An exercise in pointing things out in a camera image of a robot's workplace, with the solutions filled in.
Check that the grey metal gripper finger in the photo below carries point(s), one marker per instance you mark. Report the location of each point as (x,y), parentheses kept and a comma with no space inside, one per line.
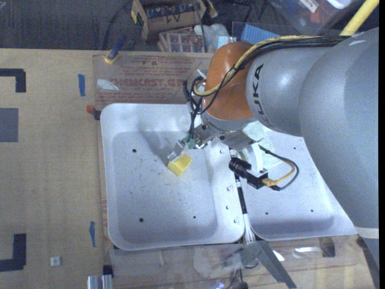
(177,152)

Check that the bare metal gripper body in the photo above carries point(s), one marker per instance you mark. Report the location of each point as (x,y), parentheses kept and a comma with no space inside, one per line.
(207,135)

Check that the yellow cube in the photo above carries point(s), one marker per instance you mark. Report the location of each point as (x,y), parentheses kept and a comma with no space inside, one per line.
(181,165)

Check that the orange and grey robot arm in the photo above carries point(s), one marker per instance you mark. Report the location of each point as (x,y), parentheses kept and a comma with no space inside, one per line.
(300,101)

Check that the white plastic tray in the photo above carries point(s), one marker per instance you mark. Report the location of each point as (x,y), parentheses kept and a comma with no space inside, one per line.
(288,206)
(156,197)

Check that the brown cardboard board, red print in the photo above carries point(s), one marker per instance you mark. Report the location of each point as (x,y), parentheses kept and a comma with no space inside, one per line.
(144,80)

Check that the black cylinder on white bracket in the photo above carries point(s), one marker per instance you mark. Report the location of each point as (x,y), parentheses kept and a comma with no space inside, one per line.
(244,169)

